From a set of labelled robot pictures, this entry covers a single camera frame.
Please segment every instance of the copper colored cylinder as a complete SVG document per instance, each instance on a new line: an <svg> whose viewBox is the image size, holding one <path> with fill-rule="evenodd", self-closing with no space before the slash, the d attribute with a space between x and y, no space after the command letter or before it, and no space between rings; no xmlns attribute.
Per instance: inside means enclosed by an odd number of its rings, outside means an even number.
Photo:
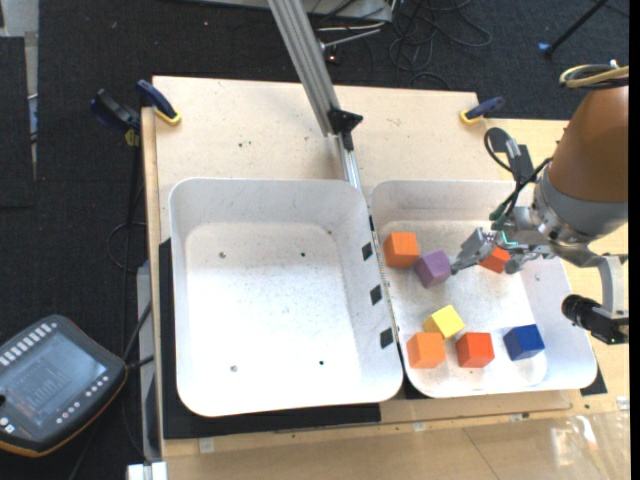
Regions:
<svg viewBox="0 0 640 480"><path fill-rule="evenodd" d="M573 114L549 166L556 190L585 201L629 200L629 87L594 90Z"/></svg>

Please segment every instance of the red-orange cube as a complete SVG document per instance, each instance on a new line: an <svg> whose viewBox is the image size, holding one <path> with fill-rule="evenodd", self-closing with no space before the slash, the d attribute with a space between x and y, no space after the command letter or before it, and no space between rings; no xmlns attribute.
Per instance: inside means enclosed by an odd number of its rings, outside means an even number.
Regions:
<svg viewBox="0 0 640 480"><path fill-rule="evenodd" d="M445 359L444 340L439 332L417 332L407 341L411 368L435 368Z"/></svg>
<svg viewBox="0 0 640 480"><path fill-rule="evenodd" d="M458 364L462 368L484 368L494 360L493 342L488 332L467 332L456 341Z"/></svg>
<svg viewBox="0 0 640 480"><path fill-rule="evenodd" d="M420 258L415 233L392 231L382 245L384 260L389 267L411 267Z"/></svg>
<svg viewBox="0 0 640 480"><path fill-rule="evenodd" d="M500 249L500 247L494 247L491 254L482 260L478 265L493 270L498 274L504 272L504 264L511 259L511 255L508 251Z"/></svg>

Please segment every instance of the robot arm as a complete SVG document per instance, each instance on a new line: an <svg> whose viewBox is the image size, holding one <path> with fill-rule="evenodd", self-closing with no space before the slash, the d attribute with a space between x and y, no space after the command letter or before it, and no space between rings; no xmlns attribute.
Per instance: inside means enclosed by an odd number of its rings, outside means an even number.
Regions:
<svg viewBox="0 0 640 480"><path fill-rule="evenodd" d="M627 255L598 255L589 245L628 221L629 87L592 88L553 159L527 179L518 179L514 172L516 189L491 215L491 231L475 229L452 259L451 270L455 274L480 263L496 247L509 253L507 274L518 272L527 261L556 256L580 268L597 267L602 303L570 295L562 312L605 343L625 343L629 313L623 307L622 264ZM514 165L514 146L507 150ZM533 202L516 206L519 191L529 182L535 183Z"/></svg>

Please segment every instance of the wooden table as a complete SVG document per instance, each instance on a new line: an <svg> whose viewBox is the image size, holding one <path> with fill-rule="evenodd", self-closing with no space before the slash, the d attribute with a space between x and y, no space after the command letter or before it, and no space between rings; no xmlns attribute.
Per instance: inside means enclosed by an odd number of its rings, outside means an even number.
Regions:
<svg viewBox="0 0 640 480"><path fill-rule="evenodd" d="M199 176L331 179L340 178L341 170L336 145L321 135L299 84L172 77L155 77L153 83L183 114L182 122L170 127L151 109L142 113L151 298L154 328L158 330L158 245L170 236L167 201L175 183ZM354 141L365 195L388 179L508 179L484 150L486 129L505 129L518 143L528 146L537 165L553 152L566 125L560 121L491 119L464 126L458 114L477 105L473 93L343 86L336 87L336 92L342 108L364 116L354 131ZM626 252L627 240L625 226L594 244L593 249ZM600 299L596 269L566 267L575 293ZM624 272L628 293L626 265ZM155 381L161 397L160 340L156 331ZM398 394L381 404L380 424L215 439L162 439L160 453L176 478L190 478L177 471L206 478L207 461L212 459L204 452L214 449L270 448L278 456L278 447L305 442L323 443L322 449L330 455L345 439L371 438L382 440L375 441L376 446L384 446L385 436L396 439L402 434L408 443L405 448L410 450L416 430L508 423L518 417L514 415L522 414L538 419L617 411L617 397L629 398L628 345L607 347L597 340L592 342L609 392L588 399L577 389L425 400L407 400ZM158 417L162 435L161 412ZM277 475L277 471L274 467L272 473ZM263 472L270 478L268 469Z"/></svg>

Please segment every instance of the blue cube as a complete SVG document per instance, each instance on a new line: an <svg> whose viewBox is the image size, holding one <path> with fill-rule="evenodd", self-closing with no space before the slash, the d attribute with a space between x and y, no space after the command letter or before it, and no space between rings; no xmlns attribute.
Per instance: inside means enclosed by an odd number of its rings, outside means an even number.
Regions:
<svg viewBox="0 0 640 480"><path fill-rule="evenodd" d="M536 324L514 327L503 339L512 361L528 359L544 350L542 336Z"/></svg>

